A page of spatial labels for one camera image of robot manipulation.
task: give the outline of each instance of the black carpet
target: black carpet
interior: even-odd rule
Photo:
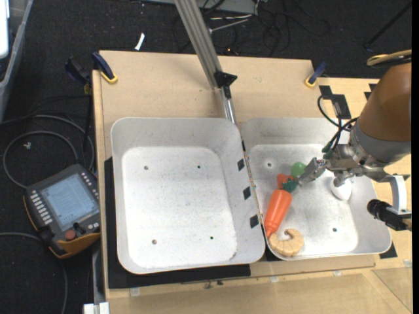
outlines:
[[[259,17],[216,31],[214,45],[220,55],[307,59],[314,68],[324,61],[324,75],[377,79],[385,70],[367,67],[365,62],[376,54],[412,48],[412,9],[369,50],[363,43],[409,1],[268,0],[260,4]],[[227,21],[210,17],[233,15],[207,11],[205,18],[211,28]],[[82,85],[66,74],[64,63],[74,56],[91,69],[93,51],[134,50],[141,32],[145,34],[141,51],[194,52],[173,5],[129,0],[34,0],[24,56],[4,121],[36,110],[58,114],[84,127],[87,98]],[[45,101],[50,97],[62,98]],[[89,163],[92,155],[82,153],[82,135],[69,125],[47,119],[0,125],[0,155],[15,137],[33,130],[51,130],[68,137]],[[31,142],[30,149],[24,146],[27,142]],[[62,145],[49,136],[21,140],[7,156],[10,172],[26,185],[59,172],[73,161]],[[0,232],[35,234],[24,211],[24,190],[7,178],[3,165],[0,192]],[[83,304],[93,301],[90,255],[86,250],[62,262],[68,276],[67,314],[82,313]],[[26,237],[0,237],[0,275],[1,313],[60,313],[65,285],[62,268],[40,243]]]

